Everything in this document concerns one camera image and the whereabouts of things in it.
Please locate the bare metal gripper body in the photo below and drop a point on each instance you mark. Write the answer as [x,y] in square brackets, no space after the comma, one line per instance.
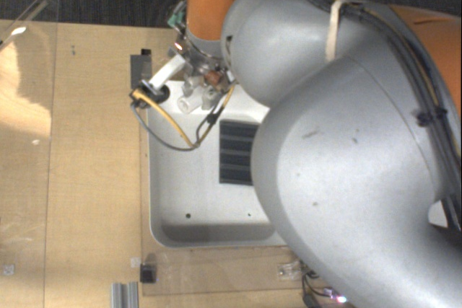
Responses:
[204,70]

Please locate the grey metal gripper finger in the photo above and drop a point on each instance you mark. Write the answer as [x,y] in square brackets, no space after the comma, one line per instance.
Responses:
[208,97]
[188,104]

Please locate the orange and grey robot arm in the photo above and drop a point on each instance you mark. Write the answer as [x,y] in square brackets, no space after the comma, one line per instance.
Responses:
[346,155]

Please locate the black ribbed rectangular block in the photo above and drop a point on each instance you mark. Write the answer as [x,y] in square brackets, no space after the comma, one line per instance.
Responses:
[234,155]

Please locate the white plastic tray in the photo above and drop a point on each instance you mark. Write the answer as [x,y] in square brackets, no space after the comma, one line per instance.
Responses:
[195,191]

